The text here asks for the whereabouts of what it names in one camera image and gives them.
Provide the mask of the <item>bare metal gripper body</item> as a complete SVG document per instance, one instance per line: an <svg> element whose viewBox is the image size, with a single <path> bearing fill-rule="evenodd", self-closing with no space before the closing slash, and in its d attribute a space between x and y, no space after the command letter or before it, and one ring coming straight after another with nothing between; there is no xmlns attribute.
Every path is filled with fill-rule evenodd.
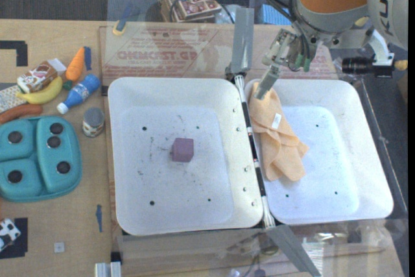
<svg viewBox="0 0 415 277"><path fill-rule="evenodd" d="M310 70L317 49L318 43L314 38L280 29L262 57L262 63L266 66L285 66L290 70Z"/></svg>

